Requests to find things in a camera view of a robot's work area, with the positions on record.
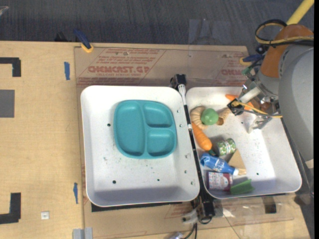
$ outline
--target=orange carrot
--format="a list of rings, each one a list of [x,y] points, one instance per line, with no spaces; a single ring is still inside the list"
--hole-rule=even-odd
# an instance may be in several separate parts
[[[194,136],[199,147],[201,147],[205,151],[210,151],[213,147],[210,139],[198,126],[196,126],[196,124],[192,122],[191,125],[193,127]]]
[[[238,96],[236,96],[236,95],[231,95],[231,94],[226,94],[225,97],[226,97],[227,99],[229,99],[230,101],[233,101],[235,98],[238,98]],[[250,110],[250,108],[247,107],[247,106],[245,106],[244,109],[245,109],[245,110]]]

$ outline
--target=wooden table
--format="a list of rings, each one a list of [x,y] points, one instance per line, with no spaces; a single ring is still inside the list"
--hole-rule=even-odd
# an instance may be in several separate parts
[[[188,49],[186,45],[93,45]],[[0,41],[0,57],[21,60],[21,77],[12,76],[11,64],[0,64],[0,90],[14,90],[15,96],[14,117],[0,118],[0,214],[9,213],[10,194],[21,193],[21,217],[17,223],[0,224],[0,238],[67,239],[72,238],[73,229],[85,227],[92,227],[94,238],[99,239],[163,239],[171,235],[174,228],[186,234],[190,227],[183,226],[179,214],[172,212],[177,206],[87,214],[90,208],[83,204],[81,194],[74,59],[74,48],[78,46],[69,42]],[[206,46],[205,49],[245,52],[243,47],[231,46]],[[70,65],[70,80],[66,80],[64,62]],[[78,203],[74,183],[78,186]],[[279,197],[280,214],[258,216],[258,224],[253,224],[251,218],[247,220],[247,216],[236,223],[236,217],[229,214],[226,219],[224,213],[225,216],[214,219],[209,226],[200,225],[197,238],[309,238],[294,197],[294,194]],[[46,211],[49,219],[41,219],[41,212]],[[152,220],[154,216],[158,216],[158,220]]]

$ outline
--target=teal plate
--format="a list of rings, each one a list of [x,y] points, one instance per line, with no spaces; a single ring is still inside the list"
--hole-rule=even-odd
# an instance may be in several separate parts
[[[173,114],[159,102],[127,100],[114,113],[114,139],[125,156],[155,159],[170,155],[177,136]]]

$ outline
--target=yellow tube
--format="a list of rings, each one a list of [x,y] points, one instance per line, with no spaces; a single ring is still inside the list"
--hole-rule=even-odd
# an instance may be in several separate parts
[[[294,14],[288,19],[287,25],[297,24],[303,16],[307,13],[307,11],[313,6],[315,0],[303,0]]]

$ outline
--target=green can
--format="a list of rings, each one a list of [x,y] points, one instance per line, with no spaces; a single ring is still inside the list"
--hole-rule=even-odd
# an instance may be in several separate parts
[[[234,153],[236,151],[236,143],[232,138],[227,140],[218,141],[214,145],[214,150],[218,156],[224,156]]]

